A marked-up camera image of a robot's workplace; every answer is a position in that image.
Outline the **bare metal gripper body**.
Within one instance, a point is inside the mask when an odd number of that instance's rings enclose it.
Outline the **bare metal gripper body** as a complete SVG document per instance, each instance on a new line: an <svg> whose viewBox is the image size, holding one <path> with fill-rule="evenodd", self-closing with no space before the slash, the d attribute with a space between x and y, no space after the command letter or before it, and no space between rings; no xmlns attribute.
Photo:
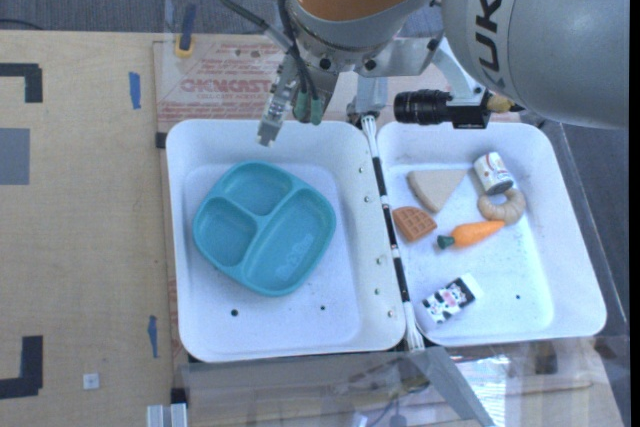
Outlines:
<svg viewBox="0 0 640 427"><path fill-rule="evenodd" d="M323 46L310 40L296 41L287 51L293 60L296 85L291 97L295 116L322 116L334 95L339 75L354 72L359 76L357 92L347 106L349 116L377 116L387 104L386 81L392 75L391 64L397 41L381 48L359 52Z"/></svg>

